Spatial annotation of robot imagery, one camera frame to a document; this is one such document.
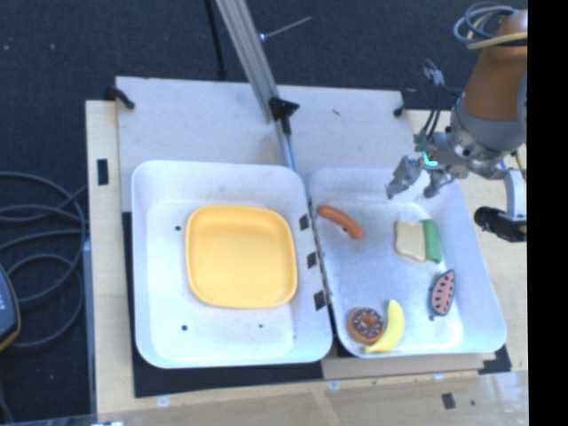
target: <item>donut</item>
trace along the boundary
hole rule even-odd
[[[359,343],[374,343],[384,332],[383,318],[372,308],[356,308],[347,318],[347,331]]]

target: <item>black floor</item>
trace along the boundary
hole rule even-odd
[[[247,1],[262,33],[311,17],[264,44],[278,84],[410,88],[410,108],[432,106],[432,89],[416,74],[425,58],[443,71],[446,84],[460,88],[467,81],[477,54],[454,39],[452,27],[471,4],[528,7],[528,0]],[[245,82],[216,7],[215,17],[226,80]],[[0,176],[0,217],[22,216],[21,209],[5,209],[14,204],[53,206],[66,197],[14,172],[78,192],[75,206],[66,207],[75,217],[52,215],[25,224],[2,220],[0,263],[11,270],[39,253],[75,261],[82,242],[79,210],[88,213],[81,191],[87,182],[85,100],[103,99],[118,75],[215,80],[217,71],[203,0],[0,0],[0,171],[5,174]],[[443,106],[452,103],[448,95]],[[3,246],[53,229],[73,233]],[[47,336],[73,317],[80,265],[73,265],[78,270],[47,301],[22,311],[22,339]],[[50,288],[68,267],[54,257],[26,264],[13,276],[18,296]],[[15,421],[89,413],[85,329],[82,311],[59,339],[0,353],[4,399]]]

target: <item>toy banana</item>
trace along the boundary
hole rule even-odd
[[[365,346],[365,353],[391,351],[400,341],[405,330],[405,314],[396,300],[390,300],[387,307],[387,327],[376,343]]]

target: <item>white tray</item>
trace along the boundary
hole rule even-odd
[[[312,175],[309,191],[314,209],[328,204],[353,217],[365,231],[356,241],[341,226],[316,217],[337,334],[345,348],[367,358],[444,353],[485,353],[505,342],[505,323],[483,259],[472,220],[457,183],[426,199],[429,183],[423,172],[409,190],[389,201],[385,186],[393,169],[323,169]],[[442,260],[417,262],[395,251],[395,223],[434,219]],[[445,316],[432,314],[429,293],[438,275],[455,271],[454,301]],[[398,300],[406,329],[397,347],[387,353],[363,352],[349,337],[351,309],[368,306],[387,320],[386,305]]]
[[[157,367],[235,367],[322,359],[332,343],[305,186],[282,166],[150,161],[131,183],[136,343]],[[276,308],[224,309],[200,302],[185,272],[185,223],[212,203],[253,205],[286,218],[296,246],[298,288]]]

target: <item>orange tray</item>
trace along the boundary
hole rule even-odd
[[[212,306],[272,308],[297,289],[292,232],[270,209],[198,208],[187,221],[185,262],[193,293]]]

